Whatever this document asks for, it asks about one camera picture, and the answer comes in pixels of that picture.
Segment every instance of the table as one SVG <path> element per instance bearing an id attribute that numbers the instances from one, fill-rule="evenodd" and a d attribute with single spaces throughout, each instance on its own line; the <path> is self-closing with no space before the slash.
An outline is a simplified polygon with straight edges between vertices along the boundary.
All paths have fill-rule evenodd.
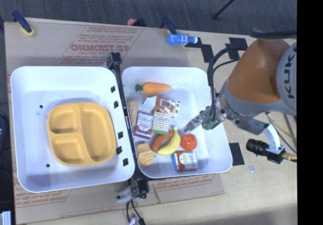
<path id="1" fill-rule="evenodd" d="M 172 66 L 198 67 L 206 71 L 208 66 L 203 61 L 200 49 L 168 45 L 166 43 L 166 29 L 32 18 L 27 18 L 27 20 L 35 28 L 35 35 L 32 37 L 23 34 L 18 23 L 5 23 L 8 77 L 14 69 L 20 66 L 103 64 L 104 58 L 106 58 L 105 54 L 97 54 L 95 58 L 82 58 L 80 55 L 78 58 L 74 57 L 75 51 L 86 48 L 90 41 L 99 44 L 108 43 L 112 46 L 111 50 L 120 51 L 123 57 L 122 70 L 127 66 L 155 66 L 156 64 L 169 66 L 171 64 Z M 87 29 L 85 32 L 83 26 L 90 26 L 91 29 Z M 113 30 L 124 32 L 124 36 L 113 39 L 111 36 L 109 38 L 106 35 L 100 36 L 100 34 L 107 34 L 104 31 L 108 31 L 112 35 Z M 254 40 L 249 36 L 234 34 L 182 30 L 178 30 L 178 33 L 200 37 L 203 44 L 212 46 L 214 53 L 225 48 L 229 37 L 245 38 L 248 44 Z M 288 39 L 286 42 L 292 44 L 295 41 Z M 226 57 L 223 56 L 219 63 L 227 61 Z M 221 88 L 233 67 L 234 64 L 229 64 L 217 70 L 214 76 L 214 86 L 217 90 Z M 272 113 L 272 115 L 283 129 L 288 131 L 289 125 L 292 125 L 293 131 L 296 133 L 296 124 L 292 119 L 289 119 L 290 122 L 287 123 L 282 114 Z M 257 119 L 267 122 L 265 114 Z M 227 172 L 219 174 L 224 194 L 215 193 L 214 196 L 147 206 L 141 206 L 138 201 L 136 209 L 146 224 L 297 224 L 297 164 L 286 160 L 281 164 L 275 164 L 267 161 L 265 157 L 255 156 L 245 149 L 246 142 L 250 138 L 266 142 L 264 134 L 253 136 L 237 129 L 229 121 L 225 121 L 223 124 L 229 143 L 239 143 L 245 163 L 233 166 Z M 288 136 L 285 138 L 294 146 L 291 138 Z M 91 209 L 95 199 L 90 198 L 91 192 L 86 191 L 86 193 L 89 197 L 88 207 Z M 17 222 L 32 223 L 30 219 L 25 217 L 33 214 L 24 213 L 19 209 L 16 206 Z M 52 205 L 43 204 L 38 213 L 43 215 L 42 213 L 52 211 Z M 68 215 L 68 218 L 53 220 L 44 218 L 37 224 L 128 224 L 124 208 L 101 211 L 89 212 L 90 215 L 75 215 L 75 217 Z"/>

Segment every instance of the beige table surface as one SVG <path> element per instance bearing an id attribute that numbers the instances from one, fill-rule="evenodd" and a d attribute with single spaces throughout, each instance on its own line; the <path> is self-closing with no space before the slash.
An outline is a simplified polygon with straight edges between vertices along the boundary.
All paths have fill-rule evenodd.
<path id="1" fill-rule="evenodd" d="M 53 25 L 64 24 L 67 27 L 76 25 L 72 22 L 60 22 L 51 20 L 28 19 L 33 22 L 47 22 Z M 16 30 L 19 33 L 18 24 L 6 24 L 7 30 Z M 206 71 L 207 64 L 204 63 L 201 50 L 198 48 L 185 48 L 183 46 L 170 46 L 166 43 L 166 29 L 138 28 L 133 27 L 140 34 L 130 45 L 127 54 L 122 53 L 122 70 L 127 66 L 192 66 Z M 219 34 L 194 31 L 178 31 L 191 36 L 201 38 L 203 44 L 212 45 L 213 53 L 217 53 L 225 48 L 225 43 L 229 43 L 229 37 L 245 38 L 250 44 L 253 38 L 243 35 Z M 49 49 L 47 52 L 38 53 L 34 51 L 31 61 L 30 55 L 32 46 L 28 48 L 28 40 L 24 34 L 18 34 L 19 43 L 26 40 L 25 52 L 19 54 L 7 54 L 8 73 L 15 68 L 23 65 L 52 65 Z M 53 38 L 48 38 L 44 43 L 50 48 Z M 289 44 L 295 40 L 286 40 Z M 7 43 L 14 49 L 13 41 Z M 65 52 L 57 45 L 56 50 Z M 227 56 L 223 56 L 219 63 L 227 61 Z M 223 82 L 229 76 L 234 64 L 225 65 L 219 68 L 214 75 L 214 86 L 219 91 Z M 272 113 L 276 122 L 286 131 L 289 127 L 284 116 L 280 113 Z M 267 122 L 265 114 L 259 115 L 257 119 Z M 296 133 L 296 125 L 292 124 L 293 131 Z M 144 218 L 147 225 L 159 224 L 265 224 L 265 225 L 286 225 L 297 224 L 297 164 L 284 160 L 281 164 L 269 162 L 265 157 L 256 156 L 247 151 L 245 145 L 248 139 L 253 138 L 267 142 L 264 134 L 254 136 L 247 132 L 237 129 L 229 121 L 224 122 L 229 143 L 239 143 L 244 165 L 231 167 L 225 173 L 221 173 L 224 194 L 209 196 L 194 200 L 185 200 L 172 203 L 164 203 L 151 206 L 137 207 L 137 211 Z M 285 139 L 293 146 L 293 140 L 285 136 Z M 130 208 L 130 215 L 135 214 Z M 125 210 L 83 215 L 78 217 L 63 218 L 50 221 L 37 222 L 41 225 L 59 224 L 128 224 Z"/>

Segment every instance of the yellow wire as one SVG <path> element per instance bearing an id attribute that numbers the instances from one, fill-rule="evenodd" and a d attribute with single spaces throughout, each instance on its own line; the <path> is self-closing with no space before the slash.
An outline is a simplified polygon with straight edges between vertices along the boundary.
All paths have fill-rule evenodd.
<path id="1" fill-rule="evenodd" d="M 277 122 L 276 121 L 274 121 L 273 120 L 273 118 L 272 118 L 272 116 L 271 116 L 271 114 L 270 113 L 268 113 L 268 116 L 269 116 L 269 118 L 271 119 L 271 121 L 273 122 L 273 124 L 275 125 L 275 126 L 277 126 L 284 134 L 286 134 L 286 135 L 288 135 L 289 137 L 291 137 L 292 139 L 294 139 L 295 141 L 297 141 L 297 139 L 296 139 L 296 137 L 295 136 L 293 136 L 293 135 L 291 135 L 290 133 L 288 133 L 288 132 L 286 132 L 279 124 L 277 124 Z"/>

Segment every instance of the red object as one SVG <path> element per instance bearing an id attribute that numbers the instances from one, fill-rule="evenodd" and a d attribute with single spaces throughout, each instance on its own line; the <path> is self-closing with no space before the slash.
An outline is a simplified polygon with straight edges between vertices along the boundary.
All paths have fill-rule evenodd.
<path id="1" fill-rule="evenodd" d="M 181 147 L 185 150 L 194 150 L 197 147 L 197 140 L 193 134 L 185 134 L 181 138 Z"/>

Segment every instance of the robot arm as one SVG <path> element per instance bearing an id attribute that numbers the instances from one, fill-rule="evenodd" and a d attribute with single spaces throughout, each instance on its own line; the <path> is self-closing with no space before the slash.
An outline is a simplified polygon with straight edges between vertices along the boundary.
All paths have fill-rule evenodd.
<path id="1" fill-rule="evenodd" d="M 212 106 L 188 123 L 186 131 L 199 124 L 204 129 L 213 129 L 228 119 L 249 133 L 264 132 L 269 144 L 251 139 L 247 149 L 280 163 L 286 151 L 273 124 L 254 117 L 270 112 L 296 116 L 296 53 L 296 42 L 290 46 L 280 39 L 257 39 L 242 54 L 220 92 L 214 95 Z M 213 69 L 213 65 L 210 63 L 209 68 Z"/>

